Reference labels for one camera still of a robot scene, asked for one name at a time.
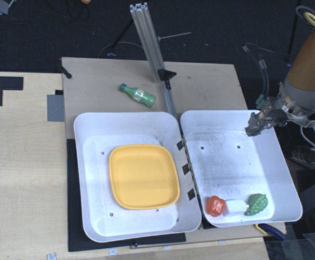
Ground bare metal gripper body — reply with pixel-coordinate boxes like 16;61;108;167
258;98;315;131

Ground yellow plate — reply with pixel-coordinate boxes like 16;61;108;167
108;144;181;211

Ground orange toy pepper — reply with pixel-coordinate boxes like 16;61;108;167
205;195;227;218

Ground white plastic tray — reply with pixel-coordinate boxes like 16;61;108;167
73;111;203;244
179;109;304;229

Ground white small bottle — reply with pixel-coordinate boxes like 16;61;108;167
223;198;250;217

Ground green toy grapes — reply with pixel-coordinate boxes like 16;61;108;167
244;193;269;217

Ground pale wood board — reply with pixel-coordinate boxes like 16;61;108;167
61;57;287;252

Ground green plastic bottle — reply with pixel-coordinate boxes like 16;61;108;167
119;83;157;108

